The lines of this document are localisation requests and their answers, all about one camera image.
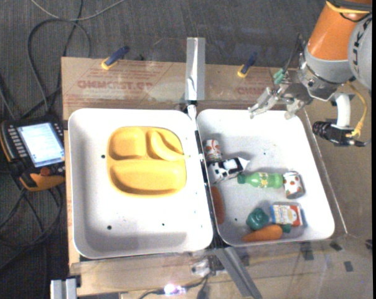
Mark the black cylinder on white bracket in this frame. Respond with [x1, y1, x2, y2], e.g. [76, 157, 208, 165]
[311, 93, 367, 148]

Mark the black and white cow carton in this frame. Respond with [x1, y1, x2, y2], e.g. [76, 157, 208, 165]
[206, 156, 250, 186]

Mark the small red and white can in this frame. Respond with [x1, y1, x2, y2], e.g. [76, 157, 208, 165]
[202, 138, 223, 163]

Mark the green plastic bottle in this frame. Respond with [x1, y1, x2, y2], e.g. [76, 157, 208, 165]
[237, 171, 284, 189]

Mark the orange carrot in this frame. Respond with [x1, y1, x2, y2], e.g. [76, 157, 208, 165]
[240, 223, 292, 243]

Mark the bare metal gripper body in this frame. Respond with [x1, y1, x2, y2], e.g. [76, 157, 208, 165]
[276, 63, 340, 104]

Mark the yellow divided plate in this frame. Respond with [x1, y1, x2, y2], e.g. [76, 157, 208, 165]
[106, 125, 188, 198]

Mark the brown cardboard board red print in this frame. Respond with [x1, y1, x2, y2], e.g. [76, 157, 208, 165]
[60, 56, 307, 296]

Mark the white plastic tray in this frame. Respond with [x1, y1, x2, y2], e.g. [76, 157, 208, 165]
[195, 108, 336, 248]
[67, 108, 214, 260]

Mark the yellow banana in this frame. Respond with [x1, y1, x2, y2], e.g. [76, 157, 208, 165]
[149, 130, 191, 162]

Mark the brown sausage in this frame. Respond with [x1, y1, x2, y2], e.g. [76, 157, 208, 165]
[210, 185, 225, 225]

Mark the white and red carton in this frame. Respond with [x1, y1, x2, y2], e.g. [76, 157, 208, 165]
[270, 202, 304, 227]

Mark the green broccoli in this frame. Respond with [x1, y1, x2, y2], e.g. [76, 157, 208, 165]
[245, 207, 270, 231]

